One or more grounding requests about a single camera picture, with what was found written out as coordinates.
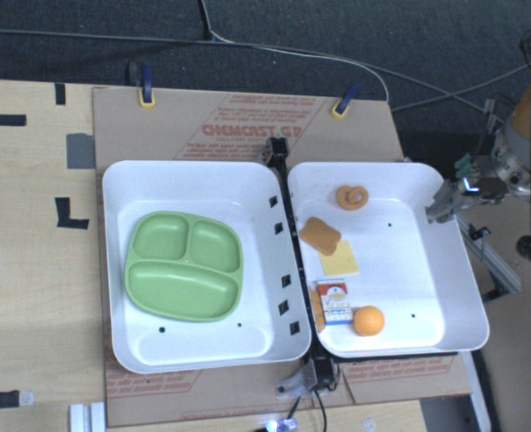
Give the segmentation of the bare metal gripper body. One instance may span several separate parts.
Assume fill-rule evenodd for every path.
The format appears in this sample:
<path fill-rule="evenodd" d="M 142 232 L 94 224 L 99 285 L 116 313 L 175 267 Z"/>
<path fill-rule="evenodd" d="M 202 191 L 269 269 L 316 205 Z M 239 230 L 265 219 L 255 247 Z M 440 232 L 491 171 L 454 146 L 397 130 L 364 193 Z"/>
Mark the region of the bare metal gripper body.
<path fill-rule="evenodd" d="M 531 202 L 531 145 L 496 138 L 487 153 L 466 153 L 459 159 L 459 179 L 481 203 L 498 203 L 506 195 Z"/>

